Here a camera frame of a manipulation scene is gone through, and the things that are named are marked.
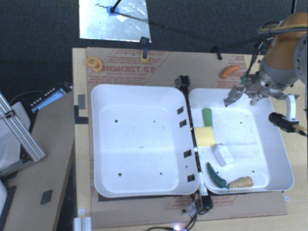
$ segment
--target metal plate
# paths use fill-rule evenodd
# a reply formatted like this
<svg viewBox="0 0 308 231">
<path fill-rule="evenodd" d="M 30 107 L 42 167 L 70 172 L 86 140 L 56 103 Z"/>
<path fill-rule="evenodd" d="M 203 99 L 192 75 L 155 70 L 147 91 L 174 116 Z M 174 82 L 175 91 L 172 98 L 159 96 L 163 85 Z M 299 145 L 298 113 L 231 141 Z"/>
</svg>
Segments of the metal plate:
<svg viewBox="0 0 308 231">
<path fill-rule="evenodd" d="M 122 15 L 109 15 L 107 7 L 117 0 L 79 0 L 80 38 L 139 42 L 150 38 L 145 0 L 122 0 Z"/>
</svg>

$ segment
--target orange ring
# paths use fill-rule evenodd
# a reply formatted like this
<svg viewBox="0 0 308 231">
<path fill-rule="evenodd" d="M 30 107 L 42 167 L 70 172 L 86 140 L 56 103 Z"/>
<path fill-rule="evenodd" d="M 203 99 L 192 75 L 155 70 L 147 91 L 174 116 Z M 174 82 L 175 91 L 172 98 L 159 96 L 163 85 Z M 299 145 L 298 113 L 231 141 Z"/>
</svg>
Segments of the orange ring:
<svg viewBox="0 0 308 231">
<path fill-rule="evenodd" d="M 87 65 L 94 71 L 94 72 L 101 72 L 103 70 L 103 62 L 101 59 L 95 56 L 89 56 L 87 58 Z"/>
<path fill-rule="evenodd" d="M 241 67 L 239 65 L 233 65 L 233 66 L 227 67 L 220 74 L 220 78 L 226 79 L 231 73 L 233 73 L 235 71 L 239 71 L 240 69 L 241 69 Z"/>
</svg>

